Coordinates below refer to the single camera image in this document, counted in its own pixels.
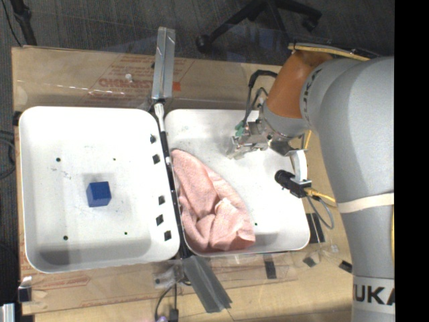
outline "crumpled towel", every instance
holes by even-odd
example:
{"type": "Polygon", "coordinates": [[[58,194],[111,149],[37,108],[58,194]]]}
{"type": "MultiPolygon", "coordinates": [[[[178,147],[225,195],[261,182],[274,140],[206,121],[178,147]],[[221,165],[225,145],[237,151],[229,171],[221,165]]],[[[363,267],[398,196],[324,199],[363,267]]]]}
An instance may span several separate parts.
{"type": "Polygon", "coordinates": [[[189,246],[209,253],[253,245],[255,233],[249,214],[233,187],[188,152],[175,149],[171,157],[189,246]]]}

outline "black pole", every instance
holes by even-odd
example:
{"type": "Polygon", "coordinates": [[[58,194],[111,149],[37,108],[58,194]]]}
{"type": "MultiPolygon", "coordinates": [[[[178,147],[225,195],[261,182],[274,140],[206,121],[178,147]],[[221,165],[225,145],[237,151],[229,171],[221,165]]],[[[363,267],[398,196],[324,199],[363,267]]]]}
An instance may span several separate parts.
{"type": "Polygon", "coordinates": [[[25,41],[30,46],[37,46],[36,38],[34,37],[32,25],[29,22],[32,13],[25,5],[23,0],[10,0],[13,8],[15,19],[19,23],[24,35],[25,41]]]}

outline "white tray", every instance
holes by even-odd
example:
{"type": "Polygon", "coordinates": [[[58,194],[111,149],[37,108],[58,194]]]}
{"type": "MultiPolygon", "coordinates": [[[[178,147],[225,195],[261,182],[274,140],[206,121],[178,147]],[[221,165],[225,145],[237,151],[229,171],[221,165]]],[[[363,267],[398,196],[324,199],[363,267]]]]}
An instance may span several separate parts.
{"type": "MultiPolygon", "coordinates": [[[[226,157],[229,138],[243,118],[244,111],[194,109],[174,110],[166,117],[170,149],[187,151],[220,174],[241,195],[254,225],[256,242],[250,248],[201,256],[298,250],[310,239],[302,200],[274,180],[280,169],[294,172],[289,158],[271,149],[248,153],[240,160],[226,157]]],[[[253,111],[249,121],[256,118],[253,111]]]]}
{"type": "Polygon", "coordinates": [[[180,239],[158,125],[149,113],[33,107],[19,120],[19,138],[25,251],[35,269],[157,262],[177,253],[180,239]],[[153,144],[150,135],[156,137],[153,144]],[[154,164],[156,154],[161,161],[154,164]],[[92,208],[86,188],[98,181],[109,182],[112,199],[92,208]],[[165,203],[160,205],[159,197],[165,203]]]}

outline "pink towel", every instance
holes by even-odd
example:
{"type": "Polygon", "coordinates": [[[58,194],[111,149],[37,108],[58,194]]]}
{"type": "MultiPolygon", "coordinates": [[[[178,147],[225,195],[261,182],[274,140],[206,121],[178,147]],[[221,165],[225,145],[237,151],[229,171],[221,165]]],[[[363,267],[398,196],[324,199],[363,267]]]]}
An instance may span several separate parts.
{"type": "Polygon", "coordinates": [[[254,244],[246,206],[231,185],[187,152],[175,149],[171,156],[189,246],[208,253],[254,244]]]}

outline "gray carpet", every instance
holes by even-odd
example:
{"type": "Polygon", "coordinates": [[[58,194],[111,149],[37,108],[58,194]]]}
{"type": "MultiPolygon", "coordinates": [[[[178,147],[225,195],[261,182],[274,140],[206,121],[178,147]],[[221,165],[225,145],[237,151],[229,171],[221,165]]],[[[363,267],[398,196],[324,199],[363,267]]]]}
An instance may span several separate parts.
{"type": "MultiPolygon", "coordinates": [[[[155,54],[156,30],[176,30],[176,56],[264,64],[283,64],[285,44],[274,20],[262,13],[243,21],[220,37],[208,54],[195,38],[209,34],[249,0],[24,0],[33,11],[32,25],[39,46],[155,54]]],[[[296,0],[321,10],[319,25],[310,34],[302,17],[281,11],[291,40],[358,48],[394,55],[395,0],[296,0]]],[[[7,13],[21,43],[25,43],[7,13]]],[[[16,46],[0,11],[0,129],[12,131],[11,57],[16,46]]],[[[0,144],[1,173],[11,166],[8,149],[0,144]]],[[[0,304],[15,300],[17,213],[14,175],[0,181],[0,304]]]]}

